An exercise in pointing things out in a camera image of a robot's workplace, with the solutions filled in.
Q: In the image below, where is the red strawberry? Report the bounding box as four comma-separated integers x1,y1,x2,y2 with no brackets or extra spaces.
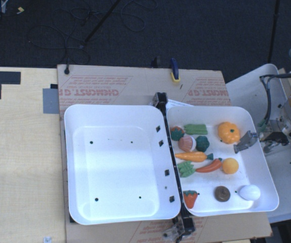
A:
183,190,198,210

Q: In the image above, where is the orange carrot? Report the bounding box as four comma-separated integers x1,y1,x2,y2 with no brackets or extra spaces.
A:
195,157,223,174

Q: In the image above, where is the white egg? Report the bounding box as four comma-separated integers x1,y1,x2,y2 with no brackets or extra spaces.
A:
238,184,262,201

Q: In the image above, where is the red and green toy fruit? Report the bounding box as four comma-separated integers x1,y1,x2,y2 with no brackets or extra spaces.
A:
170,126,186,142

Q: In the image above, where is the orange pumpkin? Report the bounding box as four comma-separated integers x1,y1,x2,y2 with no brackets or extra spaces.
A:
217,121,241,145

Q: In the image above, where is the brown doughnut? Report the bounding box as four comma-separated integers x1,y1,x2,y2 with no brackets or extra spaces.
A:
214,185,231,203

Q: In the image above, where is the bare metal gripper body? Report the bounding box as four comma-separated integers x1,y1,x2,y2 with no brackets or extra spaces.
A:
260,102,291,146

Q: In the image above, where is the yellow carrot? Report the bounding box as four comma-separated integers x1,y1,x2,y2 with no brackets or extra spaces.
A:
174,151,214,163

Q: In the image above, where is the green broccoli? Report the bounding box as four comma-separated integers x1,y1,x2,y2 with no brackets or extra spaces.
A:
195,135,210,153

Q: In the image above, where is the brown cardboard board, red print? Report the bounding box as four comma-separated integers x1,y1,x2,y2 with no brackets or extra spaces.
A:
56,64,273,243

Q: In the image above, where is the pink cupcake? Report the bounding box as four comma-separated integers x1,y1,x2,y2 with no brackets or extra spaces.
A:
177,135,197,153

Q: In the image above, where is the black block with thin wires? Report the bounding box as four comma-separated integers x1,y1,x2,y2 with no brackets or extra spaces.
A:
175,216,196,238
151,92,168,108

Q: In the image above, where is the thin black rod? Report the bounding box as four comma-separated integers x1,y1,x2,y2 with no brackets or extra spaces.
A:
160,104,188,219

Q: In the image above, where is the white paper sheet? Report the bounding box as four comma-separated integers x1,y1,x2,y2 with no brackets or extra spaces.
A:
167,99,195,109

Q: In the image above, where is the orange round fruit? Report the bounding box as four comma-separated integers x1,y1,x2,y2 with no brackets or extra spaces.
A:
222,157,239,175

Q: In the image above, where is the white plastic tray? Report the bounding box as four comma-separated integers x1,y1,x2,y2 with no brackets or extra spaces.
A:
63,104,181,226
165,105,280,217

